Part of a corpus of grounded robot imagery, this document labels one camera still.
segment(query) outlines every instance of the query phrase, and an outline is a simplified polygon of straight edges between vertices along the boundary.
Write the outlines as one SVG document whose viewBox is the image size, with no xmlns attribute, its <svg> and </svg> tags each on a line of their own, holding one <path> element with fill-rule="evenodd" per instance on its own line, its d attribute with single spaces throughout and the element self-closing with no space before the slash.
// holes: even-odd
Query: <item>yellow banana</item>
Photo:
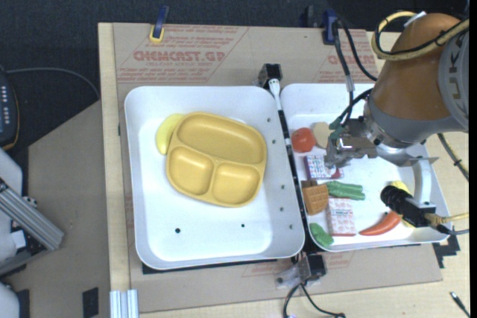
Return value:
<svg viewBox="0 0 477 318">
<path fill-rule="evenodd" d="M 409 192 L 408 186 L 404 182 L 402 182 L 401 180 L 394 180 L 393 182 L 391 182 L 390 185 L 393 185 L 394 187 L 402 189 L 403 191 L 406 191 L 408 194 L 411 194 L 411 192 Z M 409 226 L 411 228 L 414 228 L 414 226 L 411 225 L 410 223 L 408 223 L 406 220 L 401 219 L 401 221 L 404 223 L 405 226 Z"/>
<path fill-rule="evenodd" d="M 156 132 L 156 146 L 157 150 L 162 155 L 167 154 L 169 143 L 171 143 L 172 133 L 184 114 L 171 114 L 159 126 Z"/>
</svg>

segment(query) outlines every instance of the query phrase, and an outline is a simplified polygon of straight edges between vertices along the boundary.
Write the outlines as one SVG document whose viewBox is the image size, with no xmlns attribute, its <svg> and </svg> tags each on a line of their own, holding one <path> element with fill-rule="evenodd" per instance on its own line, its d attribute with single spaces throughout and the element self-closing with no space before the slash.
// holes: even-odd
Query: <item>yellow plate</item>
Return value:
<svg viewBox="0 0 477 318">
<path fill-rule="evenodd" d="M 248 204 L 262 186 L 267 146 L 251 126 L 205 112 L 185 115 L 168 147 L 166 173 L 179 192 L 220 206 Z"/>
</svg>

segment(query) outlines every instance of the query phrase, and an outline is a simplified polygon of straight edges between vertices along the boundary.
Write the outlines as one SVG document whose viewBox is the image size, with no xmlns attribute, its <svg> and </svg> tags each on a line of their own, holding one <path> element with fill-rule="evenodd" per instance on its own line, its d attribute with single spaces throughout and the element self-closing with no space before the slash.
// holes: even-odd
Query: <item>orange carrot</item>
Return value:
<svg viewBox="0 0 477 318">
<path fill-rule="evenodd" d="M 391 231 L 399 224 L 401 217 L 394 211 L 387 213 L 379 223 L 360 231 L 363 236 L 376 236 Z"/>
</svg>

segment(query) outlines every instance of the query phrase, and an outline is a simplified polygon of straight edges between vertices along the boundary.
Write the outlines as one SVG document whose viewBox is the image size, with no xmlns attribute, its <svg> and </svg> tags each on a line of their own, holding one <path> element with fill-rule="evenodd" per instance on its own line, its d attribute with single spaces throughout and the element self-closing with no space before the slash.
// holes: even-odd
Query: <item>blue clamp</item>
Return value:
<svg viewBox="0 0 477 318">
<path fill-rule="evenodd" d="M 338 17 L 336 13 L 331 8 L 323 12 L 323 44 L 325 45 L 334 45 L 335 39 L 333 38 L 332 25 Z"/>
<path fill-rule="evenodd" d="M 153 25 L 151 28 L 151 32 L 149 33 L 149 40 L 154 44 L 159 44 L 164 39 L 164 27 L 165 21 L 167 19 L 167 15 L 169 13 L 169 6 L 163 5 L 159 9 L 159 15 L 157 17 L 156 24 Z"/>
</svg>

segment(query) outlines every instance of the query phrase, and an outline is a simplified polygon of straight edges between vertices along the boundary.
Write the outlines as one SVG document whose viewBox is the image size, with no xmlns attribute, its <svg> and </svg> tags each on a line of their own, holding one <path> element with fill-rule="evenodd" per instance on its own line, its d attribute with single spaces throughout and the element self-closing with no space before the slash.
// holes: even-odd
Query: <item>yellow clip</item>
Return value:
<svg viewBox="0 0 477 318">
<path fill-rule="evenodd" d="M 163 5 L 159 9 L 159 15 L 157 17 L 156 24 L 152 26 L 149 33 L 149 40 L 154 44 L 159 44 L 164 39 L 164 27 L 167 15 L 169 13 L 169 6 Z"/>
<path fill-rule="evenodd" d="M 156 29 L 156 26 L 153 25 L 151 27 L 151 32 L 149 33 L 149 40 L 151 42 L 153 42 L 154 44 L 159 44 L 164 39 L 164 28 L 161 28 L 161 32 L 159 34 L 159 37 L 154 37 L 154 30 L 155 29 Z"/>
</svg>

